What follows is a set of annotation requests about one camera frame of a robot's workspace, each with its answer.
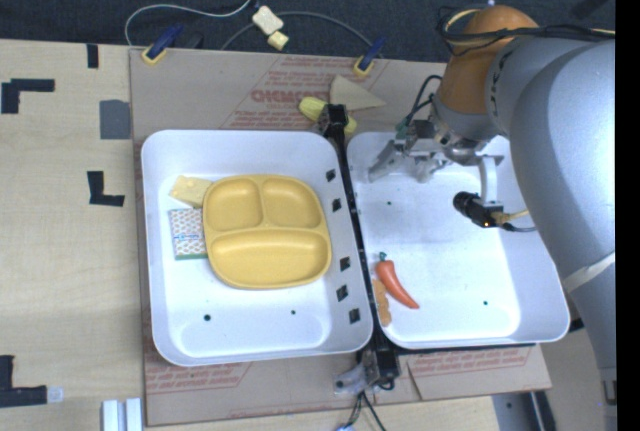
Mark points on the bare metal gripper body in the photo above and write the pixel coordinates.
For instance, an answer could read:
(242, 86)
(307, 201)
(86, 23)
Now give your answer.
(425, 144)

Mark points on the yellow corn cob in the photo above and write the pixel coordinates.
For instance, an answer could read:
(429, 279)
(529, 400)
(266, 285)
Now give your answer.
(311, 107)

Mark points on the beige triangular slice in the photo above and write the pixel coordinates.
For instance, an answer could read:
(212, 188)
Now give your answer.
(352, 95)

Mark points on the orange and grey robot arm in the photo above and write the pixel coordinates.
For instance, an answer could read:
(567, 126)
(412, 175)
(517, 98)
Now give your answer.
(560, 129)

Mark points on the black cylinder on white bracket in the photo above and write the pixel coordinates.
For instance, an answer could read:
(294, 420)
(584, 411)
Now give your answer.
(472, 206)

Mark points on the white plastic tray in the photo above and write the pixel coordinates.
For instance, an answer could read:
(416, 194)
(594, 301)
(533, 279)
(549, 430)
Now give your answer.
(250, 324)
(460, 269)

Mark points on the orange bumpy snack stick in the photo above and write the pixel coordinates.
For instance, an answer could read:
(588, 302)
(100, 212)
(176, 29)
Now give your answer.
(383, 304)

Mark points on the yellow cheese wedge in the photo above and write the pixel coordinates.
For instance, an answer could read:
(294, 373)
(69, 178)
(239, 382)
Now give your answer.
(187, 190)

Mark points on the pale bread slice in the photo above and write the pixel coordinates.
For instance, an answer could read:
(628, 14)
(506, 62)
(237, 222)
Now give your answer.
(267, 19)

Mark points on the orange carrot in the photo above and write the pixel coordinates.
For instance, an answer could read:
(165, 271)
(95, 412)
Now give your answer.
(392, 281)

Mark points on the white packet with orange pattern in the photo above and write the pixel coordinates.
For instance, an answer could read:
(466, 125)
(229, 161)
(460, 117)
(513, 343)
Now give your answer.
(186, 234)

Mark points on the pale yellow cube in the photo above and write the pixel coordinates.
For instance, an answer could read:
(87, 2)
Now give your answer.
(278, 40)

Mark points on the yellow divided plate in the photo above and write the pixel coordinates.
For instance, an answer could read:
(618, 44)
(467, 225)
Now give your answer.
(267, 239)

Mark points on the brown cardboard board, red print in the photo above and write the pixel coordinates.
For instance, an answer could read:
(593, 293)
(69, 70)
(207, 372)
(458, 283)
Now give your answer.
(210, 89)

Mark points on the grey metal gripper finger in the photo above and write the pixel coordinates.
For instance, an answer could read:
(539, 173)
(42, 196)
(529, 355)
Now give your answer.
(424, 171)
(384, 164)

